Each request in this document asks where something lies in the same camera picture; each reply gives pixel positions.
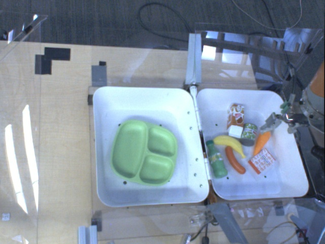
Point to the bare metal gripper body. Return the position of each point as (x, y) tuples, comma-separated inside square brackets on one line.
[(294, 118)]

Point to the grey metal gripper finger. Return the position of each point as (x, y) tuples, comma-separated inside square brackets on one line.
[(267, 128), (273, 118)]

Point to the orange carrot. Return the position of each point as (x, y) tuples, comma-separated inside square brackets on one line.
[(261, 142)]

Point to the green can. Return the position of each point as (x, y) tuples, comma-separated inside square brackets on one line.
[(249, 133)]

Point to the white cube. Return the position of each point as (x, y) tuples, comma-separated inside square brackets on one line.
[(235, 131)]

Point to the orange and white packet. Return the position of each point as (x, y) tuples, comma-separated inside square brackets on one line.
[(262, 160)]

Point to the yellow banana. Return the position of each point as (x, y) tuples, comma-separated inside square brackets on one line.
[(228, 141)]

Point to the orange sausage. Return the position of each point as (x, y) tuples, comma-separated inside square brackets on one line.
[(234, 160)]

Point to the white plastic tray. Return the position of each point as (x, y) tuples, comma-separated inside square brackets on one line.
[(287, 177), (162, 103)]

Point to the green bottle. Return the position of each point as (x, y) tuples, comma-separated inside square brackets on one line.
[(217, 161)]

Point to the green divided plate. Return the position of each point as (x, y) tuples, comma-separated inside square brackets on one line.
[(129, 149)]

